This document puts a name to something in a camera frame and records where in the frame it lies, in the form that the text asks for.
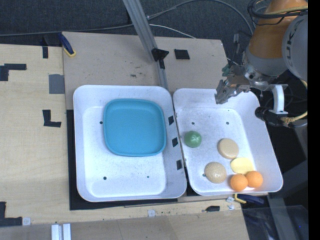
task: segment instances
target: orange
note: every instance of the orange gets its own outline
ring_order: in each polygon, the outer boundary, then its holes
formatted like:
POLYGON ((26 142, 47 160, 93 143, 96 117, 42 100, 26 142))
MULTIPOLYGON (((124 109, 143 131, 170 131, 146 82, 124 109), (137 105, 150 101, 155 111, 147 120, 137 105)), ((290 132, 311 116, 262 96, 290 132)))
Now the orange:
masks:
POLYGON ((248 186, 248 180, 243 174, 235 174, 230 179, 230 186, 234 191, 240 192, 248 186))
POLYGON ((251 188, 259 188, 264 182, 261 173, 256 170, 249 171, 245 177, 248 180, 248 186, 251 188))

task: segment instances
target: white tray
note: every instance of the white tray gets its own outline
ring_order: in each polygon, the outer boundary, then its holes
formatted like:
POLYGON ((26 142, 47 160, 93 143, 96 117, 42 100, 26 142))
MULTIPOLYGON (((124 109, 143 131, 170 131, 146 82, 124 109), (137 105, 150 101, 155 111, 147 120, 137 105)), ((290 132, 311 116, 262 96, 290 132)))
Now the white tray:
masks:
POLYGON ((83 85, 73 94, 76 185, 89 202, 172 199, 187 188, 170 93, 159 86, 83 85), (166 147, 153 156, 110 152, 103 133, 105 105, 115 99, 143 99, 163 110, 166 147))
POLYGON ((223 138, 234 140, 239 146, 237 157, 249 158, 254 169, 264 176, 259 188, 247 187, 241 193, 277 192, 283 185, 282 174, 274 153, 265 123, 255 116, 259 107, 252 93, 241 93, 224 104, 216 104, 215 89, 178 89, 173 94, 178 131, 192 189, 202 196, 229 195, 234 191, 229 180, 235 173, 230 161, 222 157, 217 149, 223 138), (184 135, 197 131, 202 136, 199 147, 188 147, 184 135), (211 183, 204 175, 206 164, 219 162, 227 171, 227 179, 220 184, 211 183))

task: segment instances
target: green ball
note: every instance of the green ball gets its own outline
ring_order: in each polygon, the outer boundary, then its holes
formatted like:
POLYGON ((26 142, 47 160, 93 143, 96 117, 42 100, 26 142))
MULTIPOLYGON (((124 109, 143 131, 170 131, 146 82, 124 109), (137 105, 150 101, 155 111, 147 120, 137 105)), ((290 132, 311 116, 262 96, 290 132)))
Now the green ball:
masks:
POLYGON ((191 130, 184 135, 184 143, 190 148, 199 147, 202 137, 199 132, 191 130))

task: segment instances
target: metal pole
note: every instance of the metal pole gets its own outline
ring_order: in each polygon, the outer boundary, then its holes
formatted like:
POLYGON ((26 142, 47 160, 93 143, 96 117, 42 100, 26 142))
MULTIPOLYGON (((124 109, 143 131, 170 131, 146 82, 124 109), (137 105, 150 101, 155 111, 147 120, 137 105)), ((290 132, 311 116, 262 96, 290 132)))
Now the metal pole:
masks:
MULTIPOLYGON (((123 0, 123 3, 127 12, 129 13, 135 31, 137 32, 142 45, 145 51, 148 53, 149 58, 152 61, 157 61, 157 59, 153 56, 152 50, 158 49, 158 47, 151 32, 150 25, 147 21, 140 0, 123 0)), ((156 64, 160 85, 168 90, 169 88, 165 69, 160 65, 160 61, 157 61, 156 64)))

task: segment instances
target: blue plate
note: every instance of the blue plate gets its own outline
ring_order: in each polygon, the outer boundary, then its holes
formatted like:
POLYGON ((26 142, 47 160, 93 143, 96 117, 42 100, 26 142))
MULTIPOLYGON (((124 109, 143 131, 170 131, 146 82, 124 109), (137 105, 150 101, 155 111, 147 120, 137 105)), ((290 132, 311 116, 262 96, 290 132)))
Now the blue plate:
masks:
POLYGON ((167 142, 161 107, 144 99, 110 101, 104 108, 103 132, 108 149, 120 156, 154 156, 167 142))

